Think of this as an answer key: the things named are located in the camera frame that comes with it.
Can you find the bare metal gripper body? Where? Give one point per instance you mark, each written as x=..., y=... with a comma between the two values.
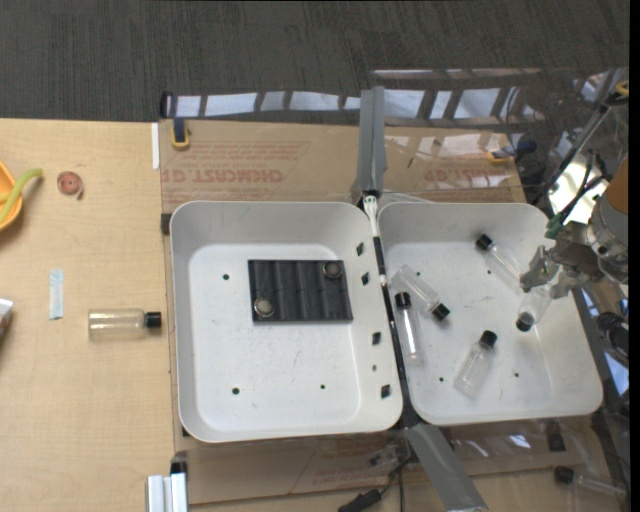
x=580, y=250

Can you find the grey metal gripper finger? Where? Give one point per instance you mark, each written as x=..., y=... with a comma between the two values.
x=536, y=270
x=570, y=284

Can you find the clear plastic bottle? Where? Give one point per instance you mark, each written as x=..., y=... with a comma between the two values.
x=534, y=307
x=420, y=290
x=590, y=482
x=502, y=257
x=120, y=324
x=474, y=367
x=409, y=330

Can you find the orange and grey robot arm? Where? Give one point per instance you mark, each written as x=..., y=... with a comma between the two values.
x=616, y=200

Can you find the white plastic tray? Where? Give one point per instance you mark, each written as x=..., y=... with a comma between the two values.
x=500, y=350
x=280, y=370

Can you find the thin black and white rod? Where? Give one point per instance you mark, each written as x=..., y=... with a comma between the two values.
x=381, y=265

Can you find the round silver metal disc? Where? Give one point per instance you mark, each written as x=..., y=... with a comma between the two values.
x=264, y=307
x=332, y=269

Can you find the black ribbed rectangular plate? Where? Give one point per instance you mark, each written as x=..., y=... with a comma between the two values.
x=300, y=295

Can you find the brown cardboard board, red print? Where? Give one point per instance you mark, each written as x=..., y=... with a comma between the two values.
x=260, y=160

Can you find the pink round disc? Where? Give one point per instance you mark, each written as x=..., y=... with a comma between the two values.
x=68, y=182

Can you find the pale blue paper packet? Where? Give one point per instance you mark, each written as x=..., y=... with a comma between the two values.
x=56, y=295

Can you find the orange divided plate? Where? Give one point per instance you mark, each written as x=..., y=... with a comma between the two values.
x=11, y=207

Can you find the black cylinder on white bracket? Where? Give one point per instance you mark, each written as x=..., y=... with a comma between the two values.
x=612, y=327

